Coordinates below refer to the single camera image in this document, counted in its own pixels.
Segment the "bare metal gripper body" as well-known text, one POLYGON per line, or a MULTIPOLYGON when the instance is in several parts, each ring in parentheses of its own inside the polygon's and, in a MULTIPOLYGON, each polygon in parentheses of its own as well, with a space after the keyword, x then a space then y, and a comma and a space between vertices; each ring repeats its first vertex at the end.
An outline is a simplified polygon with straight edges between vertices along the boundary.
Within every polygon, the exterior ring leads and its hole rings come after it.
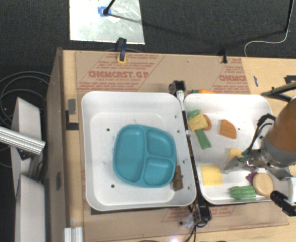
POLYGON ((252 149, 247 156, 246 166, 249 168, 274 167, 271 155, 264 149, 252 149))

